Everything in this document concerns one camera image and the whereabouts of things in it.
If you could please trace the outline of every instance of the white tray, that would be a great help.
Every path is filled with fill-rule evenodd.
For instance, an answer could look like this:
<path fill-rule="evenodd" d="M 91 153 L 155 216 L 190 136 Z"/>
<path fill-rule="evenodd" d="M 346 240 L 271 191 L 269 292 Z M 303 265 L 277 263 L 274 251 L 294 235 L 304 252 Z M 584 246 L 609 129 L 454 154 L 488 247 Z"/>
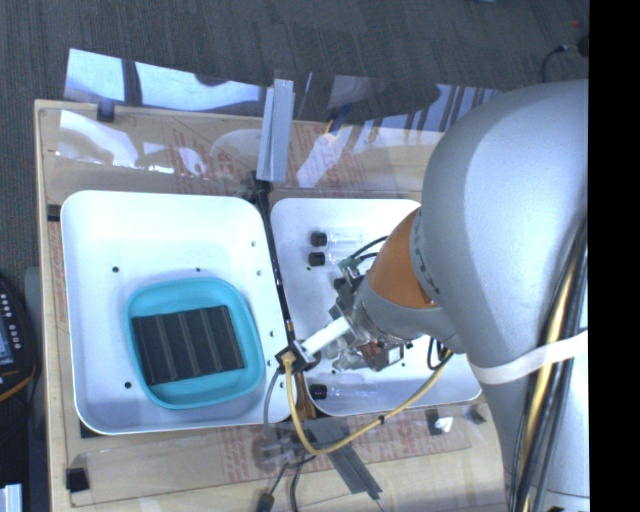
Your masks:
<path fill-rule="evenodd" d="M 336 300 L 333 279 L 342 277 L 336 267 L 309 268 L 313 248 L 309 235 L 316 230 L 353 234 L 362 230 L 364 243 L 389 235 L 419 203 L 406 199 L 283 199 L 271 212 L 285 296 L 296 336 L 305 339 L 331 321 L 329 309 Z M 368 368 L 332 374 L 323 360 L 306 372 L 307 384 L 335 385 L 346 397 L 316 400 L 332 416 L 388 411 L 408 398 L 432 373 L 426 365 L 428 338 L 405 350 L 402 363 L 381 372 Z M 466 357 L 454 356 L 436 385 L 414 407 L 464 402 L 477 397 L 480 386 Z"/>
<path fill-rule="evenodd" d="M 229 197 L 83 191 L 61 214 L 72 345 L 74 398 L 82 421 L 102 434 L 262 422 L 273 355 L 287 344 L 262 219 Z M 136 290 L 181 278 L 217 277 L 235 286 L 254 317 L 265 379 L 248 409 L 233 401 L 170 410 L 137 383 L 124 329 Z M 276 387 L 270 420 L 289 414 Z"/>

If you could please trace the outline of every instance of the teal basket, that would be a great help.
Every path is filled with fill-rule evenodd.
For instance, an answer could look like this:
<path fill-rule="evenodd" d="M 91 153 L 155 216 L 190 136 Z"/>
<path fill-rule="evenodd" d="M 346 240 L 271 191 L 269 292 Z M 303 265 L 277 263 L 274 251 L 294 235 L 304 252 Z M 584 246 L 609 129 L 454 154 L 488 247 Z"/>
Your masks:
<path fill-rule="evenodd" d="M 199 328 L 189 325 L 193 319 L 199 321 L 200 315 L 205 317 L 210 311 L 216 313 L 212 317 L 214 323 L 219 318 L 226 320 L 222 322 L 226 325 L 224 332 L 231 336 L 212 336 L 210 325 Z M 166 318 L 178 316 L 178 323 L 183 326 L 181 332 L 193 334 L 204 330 L 210 340 L 223 340 L 218 344 L 219 356 L 214 357 L 217 366 L 211 363 L 205 371 L 199 370 L 199 366 L 207 365 L 203 363 L 205 358 L 198 357 L 198 350 L 193 348 L 197 344 L 189 342 L 185 348 L 184 336 L 176 337 L 170 329 L 151 337 L 152 341 L 142 342 L 142 331 L 138 327 L 141 320 L 151 325 L 164 325 Z M 221 404 L 251 393 L 264 379 L 264 355 L 253 316 L 238 290 L 222 279 L 181 279 L 142 288 L 127 301 L 124 320 L 138 381 L 147 396 L 158 405 L 189 409 Z M 199 343 L 198 336 L 186 337 Z M 181 341 L 174 344 L 176 338 Z M 215 352 L 212 345 L 215 343 L 200 350 Z M 165 369 L 160 372 L 163 378 L 154 378 L 150 373 L 149 368 L 153 367 L 150 360 L 166 362 Z M 188 376 L 183 378 L 175 370 L 180 365 L 196 369 L 186 372 Z"/>

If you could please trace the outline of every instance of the tape strip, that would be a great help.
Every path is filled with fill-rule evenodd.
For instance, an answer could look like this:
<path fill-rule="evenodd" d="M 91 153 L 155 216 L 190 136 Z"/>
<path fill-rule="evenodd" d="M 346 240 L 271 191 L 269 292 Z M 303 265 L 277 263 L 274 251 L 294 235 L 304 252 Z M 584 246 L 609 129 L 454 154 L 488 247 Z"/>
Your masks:
<path fill-rule="evenodd" d="M 511 361 L 493 368 L 480 368 L 469 361 L 473 374 L 481 384 L 505 384 L 529 375 L 548 364 L 570 359 L 587 350 L 589 331 L 577 336 L 549 343 Z"/>

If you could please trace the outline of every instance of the white band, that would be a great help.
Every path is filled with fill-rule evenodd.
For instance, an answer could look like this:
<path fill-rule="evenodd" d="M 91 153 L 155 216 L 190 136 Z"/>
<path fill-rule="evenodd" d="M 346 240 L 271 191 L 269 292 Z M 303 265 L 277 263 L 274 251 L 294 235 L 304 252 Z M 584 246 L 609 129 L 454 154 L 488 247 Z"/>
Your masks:
<path fill-rule="evenodd" d="M 548 364 L 570 359 L 587 350 L 589 331 L 538 347 L 518 359 L 493 368 L 480 368 L 469 361 L 473 374 L 481 384 L 505 384 L 529 375 Z"/>

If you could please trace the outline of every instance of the gray carpet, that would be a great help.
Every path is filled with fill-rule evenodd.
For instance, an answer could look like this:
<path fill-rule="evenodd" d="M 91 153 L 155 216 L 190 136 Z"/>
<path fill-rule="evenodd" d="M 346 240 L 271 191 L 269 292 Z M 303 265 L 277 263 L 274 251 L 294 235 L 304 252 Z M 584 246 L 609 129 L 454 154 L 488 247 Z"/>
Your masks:
<path fill-rule="evenodd" d="M 547 81 L 585 78 L 573 46 L 589 20 L 588 0 L 1 2 L 0 275 L 24 296 L 38 264 L 33 101 L 62 97 L 70 48 L 259 85 L 275 70 L 388 78 L 420 97 L 433 83 L 540 83 L 545 62 Z M 23 448 L 0 448 L 0 485 L 26 479 Z"/>

